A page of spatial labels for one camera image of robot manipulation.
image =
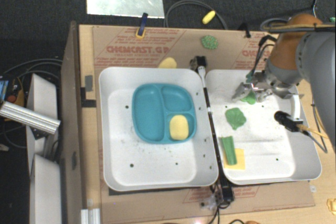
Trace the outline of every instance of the orange object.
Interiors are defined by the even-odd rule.
[[[311,24],[313,26],[314,24],[322,24],[322,21],[310,14],[299,14],[286,23],[286,25],[299,24]],[[306,33],[307,32],[291,32],[280,34],[269,57],[271,63],[278,68],[297,70],[295,64],[296,48]]]

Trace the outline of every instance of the blue clip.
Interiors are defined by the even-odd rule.
[[[141,25],[137,29],[136,34],[135,34],[135,36],[137,38],[144,38],[144,36],[145,36],[145,32],[146,32],[145,26],[146,26],[146,22],[147,22],[147,17],[148,17],[147,13],[142,14]]]

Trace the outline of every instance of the blue divided plate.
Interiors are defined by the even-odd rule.
[[[184,140],[174,140],[170,136],[169,123],[175,115],[183,115],[188,121],[189,134]],[[172,84],[139,86],[133,94],[132,117],[136,134],[148,143],[181,143],[196,132],[193,100],[185,89]]]

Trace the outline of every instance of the white tray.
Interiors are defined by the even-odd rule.
[[[309,180],[319,177],[321,163],[313,141],[301,134],[291,133],[275,119],[275,112],[290,114],[291,103],[276,95],[250,105],[233,102],[239,84],[245,81],[246,70],[212,70],[206,76],[218,144],[219,137],[232,135],[236,148],[245,152],[245,170],[224,169],[227,178],[238,185]],[[225,111],[239,108],[247,122],[236,131],[227,123]],[[307,124],[301,106],[301,119]]]
[[[197,120],[192,139],[179,144],[141,140],[132,122],[132,96],[147,83],[170,83],[191,95]],[[218,167],[200,77],[188,69],[104,69],[99,77],[103,170],[117,191],[200,187],[213,184]]]

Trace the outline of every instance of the yellow square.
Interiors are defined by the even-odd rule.
[[[245,156],[244,150],[241,148],[235,148],[237,164],[229,165],[227,163],[226,154],[224,154],[224,167],[227,169],[234,169],[234,170],[245,170]]]

